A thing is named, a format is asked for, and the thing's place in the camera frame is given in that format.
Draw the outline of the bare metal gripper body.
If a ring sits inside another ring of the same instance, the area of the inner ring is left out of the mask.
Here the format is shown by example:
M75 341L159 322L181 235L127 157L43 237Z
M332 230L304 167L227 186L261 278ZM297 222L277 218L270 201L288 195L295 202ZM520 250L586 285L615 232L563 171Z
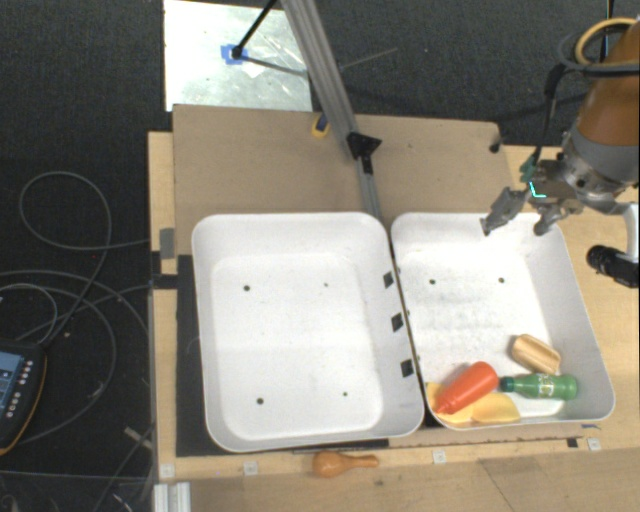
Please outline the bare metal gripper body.
M570 201L587 207L615 207L616 199L630 187L629 181L614 180L581 159L539 160L529 158L521 165L521 181L531 198L540 203Z

